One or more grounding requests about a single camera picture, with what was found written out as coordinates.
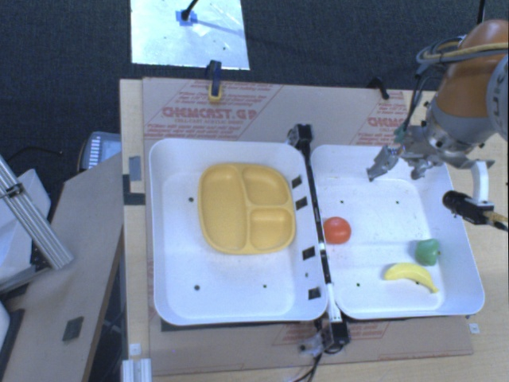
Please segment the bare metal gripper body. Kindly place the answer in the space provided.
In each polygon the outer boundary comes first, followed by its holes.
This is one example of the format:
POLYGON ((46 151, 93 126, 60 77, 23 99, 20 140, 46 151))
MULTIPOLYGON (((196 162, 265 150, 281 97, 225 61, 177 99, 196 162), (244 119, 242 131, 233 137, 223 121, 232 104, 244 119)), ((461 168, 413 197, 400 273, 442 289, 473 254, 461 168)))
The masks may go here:
POLYGON ((428 170, 444 163, 457 169, 469 169, 475 161, 468 157, 474 146, 454 139, 440 126, 409 125, 398 129, 398 152, 415 170, 428 170))

